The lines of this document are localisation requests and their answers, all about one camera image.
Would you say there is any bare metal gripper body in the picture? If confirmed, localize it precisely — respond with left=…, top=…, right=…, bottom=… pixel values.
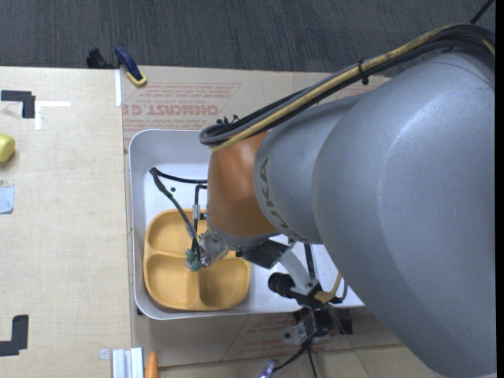
left=198, top=230, right=231, bottom=269

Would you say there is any yellow divided plate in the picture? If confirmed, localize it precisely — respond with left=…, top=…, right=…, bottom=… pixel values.
left=142, top=209, right=252, bottom=312

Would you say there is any white plastic tray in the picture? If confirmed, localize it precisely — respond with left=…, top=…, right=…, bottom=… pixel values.
left=128, top=128, right=365, bottom=321

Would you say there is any orange carrot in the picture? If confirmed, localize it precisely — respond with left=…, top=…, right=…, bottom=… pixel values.
left=143, top=350, right=160, bottom=378

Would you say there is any brown cardboard board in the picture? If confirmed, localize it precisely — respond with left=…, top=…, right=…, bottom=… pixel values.
left=120, top=65, right=403, bottom=368

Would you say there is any white and grey packet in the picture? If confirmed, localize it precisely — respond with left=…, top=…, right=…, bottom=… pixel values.
left=0, top=183, right=16, bottom=215

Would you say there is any yellow rounded block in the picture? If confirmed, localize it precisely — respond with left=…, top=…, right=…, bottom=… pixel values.
left=0, top=133, right=17, bottom=163

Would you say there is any black cylinder on white bracket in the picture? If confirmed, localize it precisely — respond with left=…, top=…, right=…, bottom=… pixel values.
left=268, top=243, right=335, bottom=307

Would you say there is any black block with thin wires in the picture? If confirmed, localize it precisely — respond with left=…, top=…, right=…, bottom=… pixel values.
left=294, top=307, right=354, bottom=339

